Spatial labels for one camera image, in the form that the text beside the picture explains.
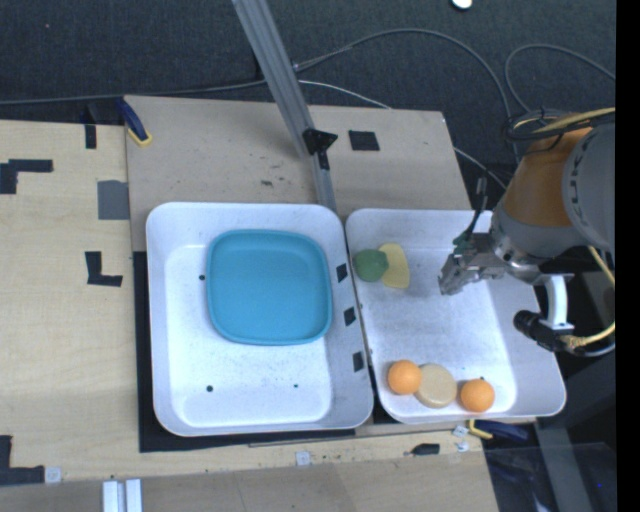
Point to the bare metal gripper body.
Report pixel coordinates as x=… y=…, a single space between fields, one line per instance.
x=482 y=260

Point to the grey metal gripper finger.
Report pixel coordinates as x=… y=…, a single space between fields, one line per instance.
x=446 y=280
x=465 y=283

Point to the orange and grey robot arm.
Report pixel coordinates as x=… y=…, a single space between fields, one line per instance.
x=542 y=200

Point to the yellow toy food slice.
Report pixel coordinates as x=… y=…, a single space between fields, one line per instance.
x=398 y=272

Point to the white plastic tray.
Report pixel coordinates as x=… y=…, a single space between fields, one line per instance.
x=440 y=330
x=250 y=390

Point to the green round toy food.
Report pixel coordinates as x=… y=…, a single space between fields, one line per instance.
x=369 y=266

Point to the orange ball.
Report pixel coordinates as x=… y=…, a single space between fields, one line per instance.
x=404 y=377
x=477 y=395

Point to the beige round biscuit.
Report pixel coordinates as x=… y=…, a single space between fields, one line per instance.
x=436 y=386

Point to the blue plate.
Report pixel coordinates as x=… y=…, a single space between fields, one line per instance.
x=267 y=287

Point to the pale wood board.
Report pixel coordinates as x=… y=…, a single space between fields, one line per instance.
x=225 y=160

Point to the black cylinder on white bracket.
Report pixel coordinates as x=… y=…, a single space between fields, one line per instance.
x=542 y=327

